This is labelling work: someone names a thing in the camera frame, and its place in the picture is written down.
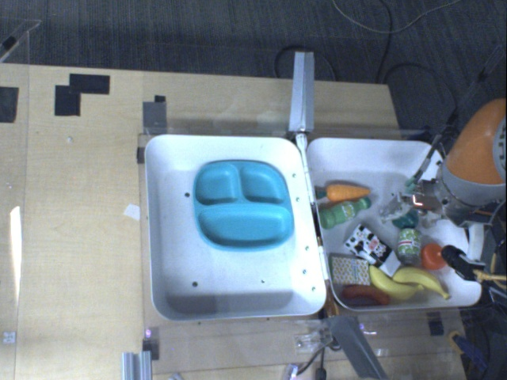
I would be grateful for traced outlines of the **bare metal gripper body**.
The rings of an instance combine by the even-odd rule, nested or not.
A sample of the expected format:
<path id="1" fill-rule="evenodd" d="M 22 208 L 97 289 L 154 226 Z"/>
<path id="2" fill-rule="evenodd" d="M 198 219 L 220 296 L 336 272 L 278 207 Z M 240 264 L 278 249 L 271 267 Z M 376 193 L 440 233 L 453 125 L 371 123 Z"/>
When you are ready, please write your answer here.
<path id="1" fill-rule="evenodd" d="M 450 204 L 450 193 L 441 178 L 420 180 L 415 184 L 412 204 L 418 210 L 444 217 Z"/>

